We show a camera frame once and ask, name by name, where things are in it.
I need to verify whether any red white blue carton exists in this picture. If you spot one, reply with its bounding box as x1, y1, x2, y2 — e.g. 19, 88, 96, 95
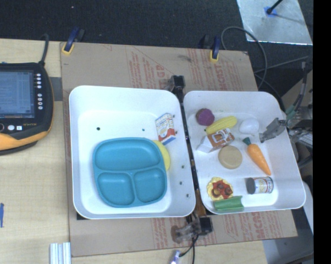
155, 113, 177, 146

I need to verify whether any orange and white carton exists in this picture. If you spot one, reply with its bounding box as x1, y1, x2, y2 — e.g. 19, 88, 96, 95
196, 127, 235, 154

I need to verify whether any tan round biscuit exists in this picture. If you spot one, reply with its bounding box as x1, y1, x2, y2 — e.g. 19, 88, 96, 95
217, 145, 243, 170

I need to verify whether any brown cardboard board red print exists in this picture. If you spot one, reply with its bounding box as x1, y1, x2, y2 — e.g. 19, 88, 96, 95
59, 41, 299, 257

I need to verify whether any green celery piece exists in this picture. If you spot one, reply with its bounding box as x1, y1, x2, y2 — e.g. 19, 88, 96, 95
212, 195, 245, 212

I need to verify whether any small can with grey lid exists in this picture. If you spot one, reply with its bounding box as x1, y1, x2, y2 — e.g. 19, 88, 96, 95
245, 176, 274, 195

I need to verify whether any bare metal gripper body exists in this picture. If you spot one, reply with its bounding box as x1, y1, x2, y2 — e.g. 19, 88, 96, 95
285, 104, 313, 133

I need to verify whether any black block with thin wires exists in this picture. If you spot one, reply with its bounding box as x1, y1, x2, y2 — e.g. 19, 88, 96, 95
168, 75, 186, 93
200, 216, 213, 234

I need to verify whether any yellow and red pizza slice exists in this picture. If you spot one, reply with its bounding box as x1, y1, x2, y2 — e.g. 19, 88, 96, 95
206, 177, 234, 199

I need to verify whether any white egg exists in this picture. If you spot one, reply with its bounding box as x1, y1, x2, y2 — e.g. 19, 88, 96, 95
239, 118, 260, 135

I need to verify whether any purple toy cabbage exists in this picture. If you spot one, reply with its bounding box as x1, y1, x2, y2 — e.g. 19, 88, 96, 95
195, 108, 216, 127

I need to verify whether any blue divided plate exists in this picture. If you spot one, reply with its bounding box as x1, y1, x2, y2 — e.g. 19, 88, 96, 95
92, 137, 168, 208

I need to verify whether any white plastic tray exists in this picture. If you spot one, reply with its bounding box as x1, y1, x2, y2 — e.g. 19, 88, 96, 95
183, 90, 307, 216
68, 85, 196, 220

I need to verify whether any yellow round toy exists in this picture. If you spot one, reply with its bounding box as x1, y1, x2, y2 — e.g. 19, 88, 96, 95
152, 140, 171, 172

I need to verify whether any yellow corn cob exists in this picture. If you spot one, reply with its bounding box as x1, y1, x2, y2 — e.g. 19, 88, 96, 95
205, 115, 238, 135

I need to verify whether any orange carrot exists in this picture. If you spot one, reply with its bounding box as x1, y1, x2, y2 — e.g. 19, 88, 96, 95
242, 136, 272, 176

